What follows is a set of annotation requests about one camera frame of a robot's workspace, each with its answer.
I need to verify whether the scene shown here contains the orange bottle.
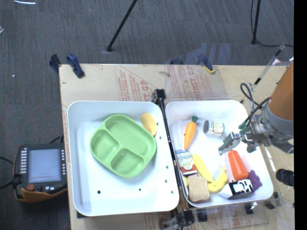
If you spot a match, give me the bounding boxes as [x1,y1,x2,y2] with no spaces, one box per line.
[227,149,249,182]

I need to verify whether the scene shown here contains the brown cardboard board red print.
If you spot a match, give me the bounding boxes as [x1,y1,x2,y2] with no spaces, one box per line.
[58,63,295,230]

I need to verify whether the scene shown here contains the pale yellow oblong toy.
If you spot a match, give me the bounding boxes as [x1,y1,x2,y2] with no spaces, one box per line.
[192,153,214,184]

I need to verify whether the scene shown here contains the black block with thin wires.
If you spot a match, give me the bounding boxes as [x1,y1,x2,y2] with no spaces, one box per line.
[176,209,195,227]
[150,88,167,104]

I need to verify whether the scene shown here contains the black tripod leg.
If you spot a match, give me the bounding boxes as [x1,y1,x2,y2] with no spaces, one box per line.
[106,0,144,52]
[250,0,264,45]

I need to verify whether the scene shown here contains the purple grapes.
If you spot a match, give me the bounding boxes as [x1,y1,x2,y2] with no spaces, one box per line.
[248,169,263,192]

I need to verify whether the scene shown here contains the orange carrot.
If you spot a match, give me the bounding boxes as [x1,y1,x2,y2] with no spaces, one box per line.
[183,115,199,151]

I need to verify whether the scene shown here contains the small white and red carton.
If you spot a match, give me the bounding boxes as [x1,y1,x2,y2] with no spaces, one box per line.
[175,149,198,176]

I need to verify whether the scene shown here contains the black cylinder on white bracket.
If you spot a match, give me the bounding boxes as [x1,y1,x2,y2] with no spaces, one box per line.
[275,168,295,188]

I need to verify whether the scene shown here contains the yellow banana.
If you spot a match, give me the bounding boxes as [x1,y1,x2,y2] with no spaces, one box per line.
[207,166,229,194]

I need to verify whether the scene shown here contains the small white can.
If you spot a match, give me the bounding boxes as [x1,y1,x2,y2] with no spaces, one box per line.
[202,119,225,137]

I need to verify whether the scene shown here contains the thin black rod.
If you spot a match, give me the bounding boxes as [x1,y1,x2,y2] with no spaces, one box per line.
[157,96,187,212]

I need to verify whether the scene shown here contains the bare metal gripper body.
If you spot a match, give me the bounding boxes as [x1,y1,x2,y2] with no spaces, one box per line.
[241,120,295,154]

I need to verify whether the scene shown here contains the yellow oval biscuit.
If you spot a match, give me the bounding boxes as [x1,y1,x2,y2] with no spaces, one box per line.
[140,113,158,137]

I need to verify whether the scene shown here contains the black and white carton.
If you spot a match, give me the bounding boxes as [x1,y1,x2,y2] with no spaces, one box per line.
[217,178,255,200]

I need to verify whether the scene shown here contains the green divided plate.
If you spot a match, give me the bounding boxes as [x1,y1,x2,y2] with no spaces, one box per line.
[89,113,158,179]

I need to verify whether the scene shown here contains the white plastic tray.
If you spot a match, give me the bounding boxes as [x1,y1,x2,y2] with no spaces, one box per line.
[165,99,275,208]
[67,100,180,217]

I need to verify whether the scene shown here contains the tan bread slice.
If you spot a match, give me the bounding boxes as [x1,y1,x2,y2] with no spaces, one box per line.
[187,175,211,203]

